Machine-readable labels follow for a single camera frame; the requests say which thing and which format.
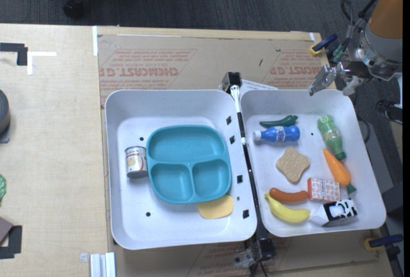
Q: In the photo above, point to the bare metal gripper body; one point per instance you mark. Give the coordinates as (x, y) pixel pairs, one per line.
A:
(358, 66)

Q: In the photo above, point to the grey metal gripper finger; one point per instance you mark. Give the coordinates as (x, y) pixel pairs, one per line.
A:
(323, 78)
(351, 84)

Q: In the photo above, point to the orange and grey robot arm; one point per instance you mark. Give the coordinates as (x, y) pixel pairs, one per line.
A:
(386, 16)

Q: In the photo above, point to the green bottle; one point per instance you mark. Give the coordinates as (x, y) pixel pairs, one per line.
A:
(331, 134)

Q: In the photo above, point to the green chili pepper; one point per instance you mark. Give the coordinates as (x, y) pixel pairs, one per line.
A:
(275, 122)

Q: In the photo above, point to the white paper label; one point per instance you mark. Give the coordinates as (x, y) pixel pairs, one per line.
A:
(257, 85)

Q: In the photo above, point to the blue bottle with white cap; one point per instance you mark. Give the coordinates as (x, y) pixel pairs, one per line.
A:
(282, 134)

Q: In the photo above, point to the orange carrot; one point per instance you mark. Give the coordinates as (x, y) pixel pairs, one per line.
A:
(336, 166)

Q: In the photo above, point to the tan bread slice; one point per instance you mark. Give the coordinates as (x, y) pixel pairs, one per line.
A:
(292, 165)

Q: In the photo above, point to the thin black and white rod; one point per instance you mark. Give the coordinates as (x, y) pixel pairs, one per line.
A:
(247, 154)

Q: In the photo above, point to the white plastic tray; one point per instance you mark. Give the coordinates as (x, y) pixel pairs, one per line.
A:
(362, 192)
(179, 231)

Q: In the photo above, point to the orange and white carton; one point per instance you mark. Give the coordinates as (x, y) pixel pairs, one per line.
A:
(323, 189)

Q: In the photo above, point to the orange sausage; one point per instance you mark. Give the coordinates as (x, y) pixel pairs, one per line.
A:
(288, 196)

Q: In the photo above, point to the black and white milk carton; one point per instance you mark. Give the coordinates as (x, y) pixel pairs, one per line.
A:
(339, 212)

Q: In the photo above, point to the brown cardboard board red print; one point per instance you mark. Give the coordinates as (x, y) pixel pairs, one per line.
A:
(192, 61)

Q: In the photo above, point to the yellow banana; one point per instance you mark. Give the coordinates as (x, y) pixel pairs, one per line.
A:
(286, 214)

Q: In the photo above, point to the blue divided plate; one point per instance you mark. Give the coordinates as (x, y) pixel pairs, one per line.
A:
(189, 154)

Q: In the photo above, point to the yellow cheese slice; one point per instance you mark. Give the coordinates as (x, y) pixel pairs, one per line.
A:
(218, 207)

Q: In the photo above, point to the small white and orange can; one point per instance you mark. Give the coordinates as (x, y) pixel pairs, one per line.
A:
(136, 162)

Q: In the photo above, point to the grey tape roll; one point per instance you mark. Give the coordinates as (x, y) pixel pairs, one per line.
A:
(3, 115)

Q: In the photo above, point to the green toy vegetable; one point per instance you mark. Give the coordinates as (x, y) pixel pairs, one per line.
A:
(2, 187)

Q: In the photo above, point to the brown flat piece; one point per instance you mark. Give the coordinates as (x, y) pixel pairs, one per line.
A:
(4, 228)

